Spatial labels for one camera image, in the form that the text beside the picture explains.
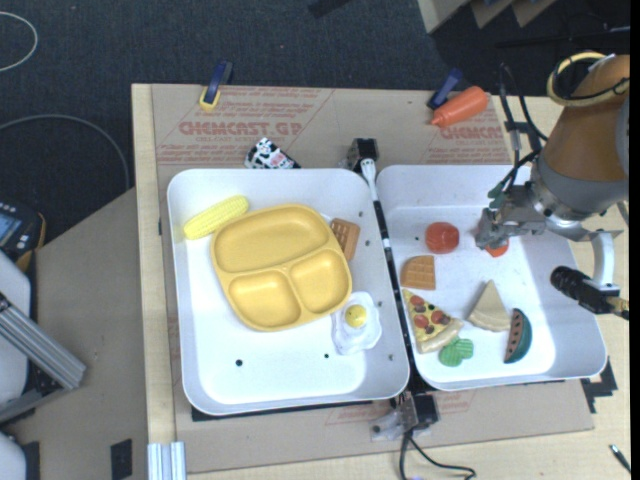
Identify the white plastic tray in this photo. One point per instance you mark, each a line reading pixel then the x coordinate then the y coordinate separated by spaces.
pixel 280 368
pixel 545 328

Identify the yellow corn cob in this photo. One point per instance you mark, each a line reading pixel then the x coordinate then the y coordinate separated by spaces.
pixel 216 216

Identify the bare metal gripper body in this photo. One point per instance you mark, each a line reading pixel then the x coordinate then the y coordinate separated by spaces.
pixel 522 213

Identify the brown cardboard board red print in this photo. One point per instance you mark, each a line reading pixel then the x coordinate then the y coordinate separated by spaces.
pixel 310 128

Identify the green vegetable piece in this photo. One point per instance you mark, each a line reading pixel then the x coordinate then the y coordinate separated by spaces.
pixel 456 352

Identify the beige sandwich triangle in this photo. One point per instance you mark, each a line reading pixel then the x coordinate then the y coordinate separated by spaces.
pixel 490 309

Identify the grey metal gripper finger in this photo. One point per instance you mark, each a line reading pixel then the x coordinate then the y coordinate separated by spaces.
pixel 484 229
pixel 504 235

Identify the watermelon slice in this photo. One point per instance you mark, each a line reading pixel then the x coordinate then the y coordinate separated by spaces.
pixel 519 337

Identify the yellow divided plate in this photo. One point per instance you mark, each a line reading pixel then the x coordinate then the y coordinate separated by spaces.
pixel 280 267

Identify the brown waffle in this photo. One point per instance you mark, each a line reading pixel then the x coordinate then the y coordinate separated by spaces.
pixel 346 237

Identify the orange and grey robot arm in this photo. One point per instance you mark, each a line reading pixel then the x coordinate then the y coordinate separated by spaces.
pixel 582 133

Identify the red tomato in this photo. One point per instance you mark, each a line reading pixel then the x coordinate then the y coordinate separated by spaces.
pixel 442 237

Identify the black pen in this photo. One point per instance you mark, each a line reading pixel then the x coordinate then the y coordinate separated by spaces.
pixel 620 458

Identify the pizza slice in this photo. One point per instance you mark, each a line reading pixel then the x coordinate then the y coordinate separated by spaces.
pixel 429 324

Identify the orange bottle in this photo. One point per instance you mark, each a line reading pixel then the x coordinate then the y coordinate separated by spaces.
pixel 461 105

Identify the thin black and white rod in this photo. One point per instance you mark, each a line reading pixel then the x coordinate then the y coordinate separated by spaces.
pixel 385 240

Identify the white fried egg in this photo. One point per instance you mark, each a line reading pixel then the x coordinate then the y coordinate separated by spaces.
pixel 356 324

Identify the orange waffle piece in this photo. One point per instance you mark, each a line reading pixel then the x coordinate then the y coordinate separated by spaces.
pixel 419 272

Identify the black cylinder on white bracket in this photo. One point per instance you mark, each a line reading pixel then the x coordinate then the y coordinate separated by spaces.
pixel 592 290

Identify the black and white carton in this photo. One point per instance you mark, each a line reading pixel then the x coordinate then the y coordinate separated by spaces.
pixel 270 155

